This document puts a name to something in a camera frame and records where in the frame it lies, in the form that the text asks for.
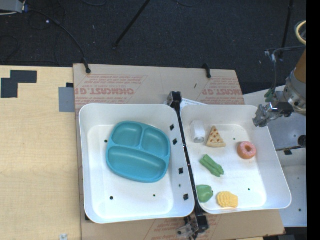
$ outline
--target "light wood surface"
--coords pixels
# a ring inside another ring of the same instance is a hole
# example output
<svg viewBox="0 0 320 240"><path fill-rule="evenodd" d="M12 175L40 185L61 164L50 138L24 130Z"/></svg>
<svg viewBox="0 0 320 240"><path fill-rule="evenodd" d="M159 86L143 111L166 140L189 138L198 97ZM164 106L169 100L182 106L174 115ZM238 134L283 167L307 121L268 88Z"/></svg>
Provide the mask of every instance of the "light wood surface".
<svg viewBox="0 0 320 240"><path fill-rule="evenodd" d="M59 87L73 69L1 66L37 71L19 83L18 98L0 98L0 238L81 239L75 113L59 112Z"/></svg>

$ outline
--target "pink donut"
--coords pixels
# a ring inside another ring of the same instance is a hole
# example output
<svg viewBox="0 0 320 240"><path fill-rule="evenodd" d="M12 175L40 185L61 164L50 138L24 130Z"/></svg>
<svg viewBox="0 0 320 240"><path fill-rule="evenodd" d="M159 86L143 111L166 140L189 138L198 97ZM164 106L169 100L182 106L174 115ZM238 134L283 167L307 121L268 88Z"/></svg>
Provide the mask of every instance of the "pink donut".
<svg viewBox="0 0 320 240"><path fill-rule="evenodd" d="M243 141L239 143L237 152L241 158L251 159L257 154L257 149L251 142Z"/></svg>

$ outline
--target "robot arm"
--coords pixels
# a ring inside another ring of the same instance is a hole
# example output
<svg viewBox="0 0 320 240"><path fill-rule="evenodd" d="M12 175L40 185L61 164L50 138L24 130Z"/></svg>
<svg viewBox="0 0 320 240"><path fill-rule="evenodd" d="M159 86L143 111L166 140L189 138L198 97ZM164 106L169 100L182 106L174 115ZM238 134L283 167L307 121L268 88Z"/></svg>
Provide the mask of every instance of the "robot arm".
<svg viewBox="0 0 320 240"><path fill-rule="evenodd" d="M295 69L286 79L284 90L274 91L267 105L259 105L253 119L256 127L265 127L270 121L282 116L290 117L293 112L306 116L306 56L305 49Z"/></svg>

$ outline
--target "yellow waffle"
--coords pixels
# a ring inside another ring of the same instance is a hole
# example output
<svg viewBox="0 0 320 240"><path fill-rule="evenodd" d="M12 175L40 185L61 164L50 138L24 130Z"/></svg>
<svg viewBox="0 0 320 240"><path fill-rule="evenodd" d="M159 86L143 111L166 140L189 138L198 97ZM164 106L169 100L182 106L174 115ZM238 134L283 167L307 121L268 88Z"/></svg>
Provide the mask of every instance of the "yellow waffle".
<svg viewBox="0 0 320 240"><path fill-rule="evenodd" d="M237 208L238 207L238 196L235 194L232 194L229 191L222 191L219 192L216 196L216 200L218 204L225 208L225 207L232 207Z"/></svg>

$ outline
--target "toy pizza slice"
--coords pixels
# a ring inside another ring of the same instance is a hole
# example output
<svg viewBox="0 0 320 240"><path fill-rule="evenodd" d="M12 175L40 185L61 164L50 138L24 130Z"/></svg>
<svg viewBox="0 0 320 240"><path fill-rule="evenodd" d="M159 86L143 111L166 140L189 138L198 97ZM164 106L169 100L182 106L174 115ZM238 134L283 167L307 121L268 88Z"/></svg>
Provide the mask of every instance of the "toy pizza slice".
<svg viewBox="0 0 320 240"><path fill-rule="evenodd" d="M218 129L215 126L212 126L206 145L212 148L222 148L227 144L222 139Z"/></svg>

